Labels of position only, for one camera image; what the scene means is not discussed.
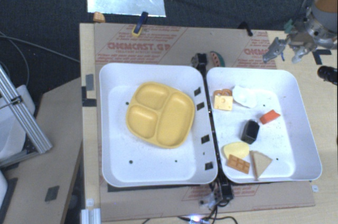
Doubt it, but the white plastic tray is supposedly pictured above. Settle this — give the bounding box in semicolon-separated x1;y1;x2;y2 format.
99;62;219;188
205;67;323;184

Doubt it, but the white toy fried egg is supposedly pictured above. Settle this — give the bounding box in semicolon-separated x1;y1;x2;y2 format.
231;85;258;109

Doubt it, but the toy triangular sandwich bread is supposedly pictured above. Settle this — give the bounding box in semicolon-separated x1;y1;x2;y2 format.
250;150;274;180

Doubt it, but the yellow toy potato chip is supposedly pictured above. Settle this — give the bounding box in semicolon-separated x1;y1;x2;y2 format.
221;141;250;161

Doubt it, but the brown toy waffle biscuit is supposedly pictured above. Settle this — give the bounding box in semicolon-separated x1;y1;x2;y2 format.
226;154;251;175

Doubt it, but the brown cardboard board red print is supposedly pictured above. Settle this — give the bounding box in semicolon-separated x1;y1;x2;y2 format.
93;23;316;221

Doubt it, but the yellow divided plate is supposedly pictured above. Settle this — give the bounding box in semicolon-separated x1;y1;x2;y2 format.
125;81;196;150

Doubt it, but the black block with thin wires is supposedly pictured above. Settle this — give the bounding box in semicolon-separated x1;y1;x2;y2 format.
210;181;235;208
191;52;210;70

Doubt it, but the brown toy pretzel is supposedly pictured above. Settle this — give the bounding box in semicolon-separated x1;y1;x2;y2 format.
213;88;233;98

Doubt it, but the black cup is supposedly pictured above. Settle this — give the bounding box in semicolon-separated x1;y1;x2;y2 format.
240;119;260;145

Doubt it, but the toy watermelon slice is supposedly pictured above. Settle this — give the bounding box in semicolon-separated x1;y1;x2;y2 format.
209;50;226;68

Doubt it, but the yellow toy cheese block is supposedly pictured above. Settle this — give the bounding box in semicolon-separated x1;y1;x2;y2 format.
213;95;234;112

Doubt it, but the black cylinder on white bracket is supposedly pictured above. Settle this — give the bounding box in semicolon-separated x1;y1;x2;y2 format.
317;65;338;86

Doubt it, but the thin black rod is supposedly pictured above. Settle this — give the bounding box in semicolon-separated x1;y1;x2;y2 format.
200;61;228;192

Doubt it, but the orange toy biscuit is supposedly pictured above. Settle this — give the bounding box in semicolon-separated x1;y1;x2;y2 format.
92;11;106;24

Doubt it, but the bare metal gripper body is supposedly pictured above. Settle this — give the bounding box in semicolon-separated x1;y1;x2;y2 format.
287;22;338;54

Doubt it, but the orange toy wedge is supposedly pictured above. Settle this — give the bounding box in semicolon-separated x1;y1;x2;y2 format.
259;109;281;125

